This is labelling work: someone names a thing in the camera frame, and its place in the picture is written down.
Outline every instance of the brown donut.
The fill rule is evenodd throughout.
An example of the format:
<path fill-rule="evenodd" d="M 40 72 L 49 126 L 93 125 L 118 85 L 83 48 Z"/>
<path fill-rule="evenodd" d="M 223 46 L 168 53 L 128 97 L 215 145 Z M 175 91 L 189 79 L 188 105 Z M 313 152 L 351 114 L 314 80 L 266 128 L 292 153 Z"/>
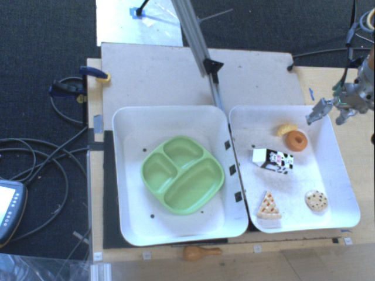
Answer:
<path fill-rule="evenodd" d="M 285 138 L 285 143 L 292 151 L 299 152 L 306 148 L 307 138 L 300 131 L 291 131 L 288 132 L 287 137 Z"/>

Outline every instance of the screen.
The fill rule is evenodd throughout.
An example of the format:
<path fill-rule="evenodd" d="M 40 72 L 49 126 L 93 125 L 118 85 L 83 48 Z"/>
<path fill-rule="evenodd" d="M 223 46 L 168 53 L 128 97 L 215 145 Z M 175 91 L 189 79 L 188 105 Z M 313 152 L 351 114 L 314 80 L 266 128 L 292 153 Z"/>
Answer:
<path fill-rule="evenodd" d="M 15 189 L 10 189 L 9 187 L 0 186 L 0 223 L 4 219 L 6 211 L 13 199 Z"/>

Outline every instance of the wooden table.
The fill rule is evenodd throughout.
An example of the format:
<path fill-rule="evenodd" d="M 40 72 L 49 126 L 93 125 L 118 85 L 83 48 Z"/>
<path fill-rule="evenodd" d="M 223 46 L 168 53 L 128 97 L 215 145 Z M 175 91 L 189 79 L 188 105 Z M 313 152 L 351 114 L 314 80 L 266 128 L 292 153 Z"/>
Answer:
<path fill-rule="evenodd" d="M 87 64 L 101 68 L 100 59 L 88 59 Z M 295 67 L 294 70 L 306 105 L 316 104 L 320 97 L 331 97 L 331 88 L 342 75 L 339 68 Z M 349 70 L 348 82 L 356 75 L 356 70 Z M 311 99 L 310 88 L 315 101 Z M 102 113 L 102 84 L 89 77 L 90 128 L 93 127 L 94 116 Z M 183 248 L 180 246 L 103 249 L 104 152 L 92 150 L 89 195 L 94 261 L 111 262 L 113 280 L 117 280 L 116 276 L 120 278 L 118 280 L 122 280 L 121 276 L 127 276 L 127 280 L 257 280 L 261 276 L 261 280 L 310 280 L 315 277 L 321 280 L 370 279 L 375 274 L 371 264 L 375 259 L 374 146 L 370 142 L 374 133 L 374 114 L 358 114 L 342 126 L 334 123 L 338 115 L 336 109 L 329 114 L 360 207 L 361 220 L 357 226 L 350 230 L 247 233 L 220 245 L 222 256 L 206 257 L 192 263 L 183 260 Z M 95 133 L 94 139 L 102 142 L 103 134 Z M 334 243 L 332 238 L 337 238 L 338 243 Z M 150 261 L 144 260 L 145 252 L 151 256 Z"/>

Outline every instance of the wooden spoon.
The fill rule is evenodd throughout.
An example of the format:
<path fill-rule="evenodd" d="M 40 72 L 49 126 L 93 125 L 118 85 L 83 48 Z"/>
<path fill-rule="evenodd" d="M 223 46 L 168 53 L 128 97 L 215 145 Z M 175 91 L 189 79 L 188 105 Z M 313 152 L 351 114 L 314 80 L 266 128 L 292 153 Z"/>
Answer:
<path fill-rule="evenodd" d="M 221 255 L 220 248 L 206 249 L 199 246 L 186 246 L 182 251 L 183 258 L 187 261 L 195 261 L 207 255 Z"/>

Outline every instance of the black carpet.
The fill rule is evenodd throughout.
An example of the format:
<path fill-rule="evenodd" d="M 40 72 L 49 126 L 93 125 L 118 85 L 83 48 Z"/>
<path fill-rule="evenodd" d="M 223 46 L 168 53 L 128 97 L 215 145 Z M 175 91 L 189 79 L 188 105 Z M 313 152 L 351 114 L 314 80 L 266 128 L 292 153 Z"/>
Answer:
<path fill-rule="evenodd" d="M 375 0 L 359 0 L 358 14 L 374 7 Z M 209 47 L 300 54 L 345 47 L 353 0 L 192 0 Z M 50 105 L 52 81 L 79 76 L 79 66 L 100 57 L 96 46 L 96 0 L 0 0 L 0 138 L 42 139 L 61 145 L 82 126 L 59 117 Z M 356 47 L 371 47 L 356 37 Z M 343 67 L 345 53 L 300 58 L 297 65 Z M 82 106 L 75 100 L 56 102 L 66 115 L 81 120 Z M 18 143 L 2 143 L 22 147 Z M 51 153 L 39 144 L 33 148 Z M 87 147 L 87 133 L 67 149 Z M 27 153 L 0 153 L 0 176 L 10 179 L 30 167 Z M 77 154 L 86 166 L 86 153 Z M 56 219 L 39 232 L 10 242 L 2 253 L 66 258 L 88 228 L 87 185 L 71 159 L 61 161 L 69 179 L 69 197 Z M 24 218 L 17 238 L 47 221 L 64 199 L 65 183 L 55 165 L 43 169 L 29 186 Z M 81 247 L 73 259 L 84 258 Z"/>

